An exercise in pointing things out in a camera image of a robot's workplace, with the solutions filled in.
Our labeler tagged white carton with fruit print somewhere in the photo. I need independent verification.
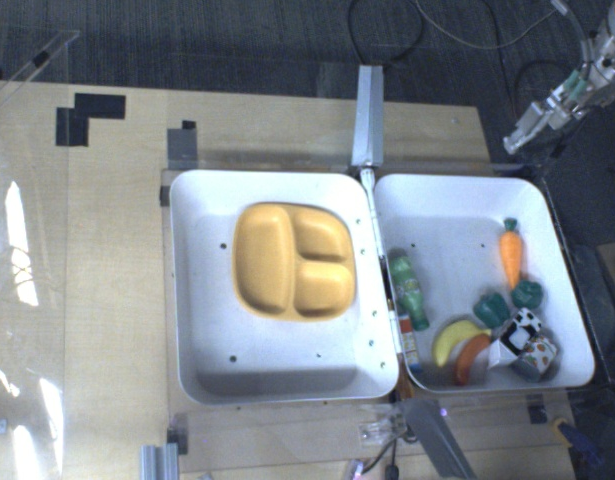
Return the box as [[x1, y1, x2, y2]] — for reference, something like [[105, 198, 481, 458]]
[[511, 334, 560, 384]]

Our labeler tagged white plastic tray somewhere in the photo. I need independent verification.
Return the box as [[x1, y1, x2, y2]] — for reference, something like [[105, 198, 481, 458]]
[[373, 173, 597, 395], [168, 168, 401, 407]]

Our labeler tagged yellow banana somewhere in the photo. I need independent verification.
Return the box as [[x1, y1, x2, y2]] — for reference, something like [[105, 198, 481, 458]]
[[431, 318, 494, 369]]

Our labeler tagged green bell pepper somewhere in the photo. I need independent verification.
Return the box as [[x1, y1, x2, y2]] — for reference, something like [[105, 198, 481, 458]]
[[509, 279, 545, 312], [472, 291, 512, 330]]

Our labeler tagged black and white carton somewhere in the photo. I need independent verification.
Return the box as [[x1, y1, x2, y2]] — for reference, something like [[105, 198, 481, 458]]
[[487, 307, 545, 370]]

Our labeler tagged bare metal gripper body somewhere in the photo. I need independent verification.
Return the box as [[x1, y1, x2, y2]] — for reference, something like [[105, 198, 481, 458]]
[[546, 31, 615, 125]]

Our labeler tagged orange carrot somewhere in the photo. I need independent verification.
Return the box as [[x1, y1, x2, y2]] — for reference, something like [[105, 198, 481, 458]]
[[498, 217, 525, 291]]

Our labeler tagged yellow divided plate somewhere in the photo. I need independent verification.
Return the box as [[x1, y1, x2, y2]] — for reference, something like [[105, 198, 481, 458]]
[[231, 201, 359, 324]]

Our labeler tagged red and white packet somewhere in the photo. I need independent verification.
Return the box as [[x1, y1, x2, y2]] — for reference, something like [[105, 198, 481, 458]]
[[397, 312, 424, 375]]

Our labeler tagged orange sausage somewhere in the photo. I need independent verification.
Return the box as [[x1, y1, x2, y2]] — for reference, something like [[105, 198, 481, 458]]
[[453, 332, 493, 387]]

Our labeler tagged pale wood board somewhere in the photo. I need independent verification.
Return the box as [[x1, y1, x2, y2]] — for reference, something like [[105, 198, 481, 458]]
[[0, 80, 581, 480]]

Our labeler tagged green plastic bottle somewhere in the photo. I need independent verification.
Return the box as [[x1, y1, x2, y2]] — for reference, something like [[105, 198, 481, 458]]
[[388, 253, 432, 333]]

